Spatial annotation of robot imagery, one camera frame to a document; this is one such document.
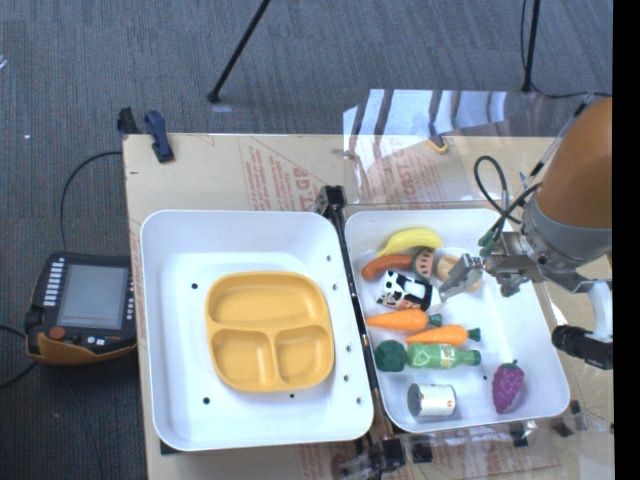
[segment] grey screen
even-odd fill
[[[58,325],[120,329],[128,277],[123,267],[69,265]]]

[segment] green bottle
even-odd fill
[[[445,370],[460,364],[478,366],[482,360],[477,350],[462,350],[453,345],[412,343],[407,349],[408,363],[413,368]]]

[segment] toy banana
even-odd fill
[[[437,249],[438,247],[442,247],[442,238],[432,229],[403,229],[391,235],[391,238],[387,241],[387,245],[385,245],[384,249],[378,252],[376,256],[380,257],[385,254],[393,254],[417,246]]]

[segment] dark grey carpet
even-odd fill
[[[206,95],[261,1],[0,0],[0,323],[22,327],[61,248],[64,182],[120,147],[124,107],[139,126],[160,111],[170,132],[342,133],[342,113],[369,89],[523,84],[523,0],[273,0],[212,106]],[[535,87],[611,94],[612,72],[613,0],[541,0]],[[70,187],[71,250],[128,252],[120,162],[100,159]],[[2,383],[29,362],[20,337],[0,333]],[[0,389],[0,478],[145,478],[138,386],[131,355],[39,365]]]

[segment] white can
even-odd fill
[[[456,392],[450,384],[416,384],[409,386],[407,405],[418,416],[451,416],[456,410]]]

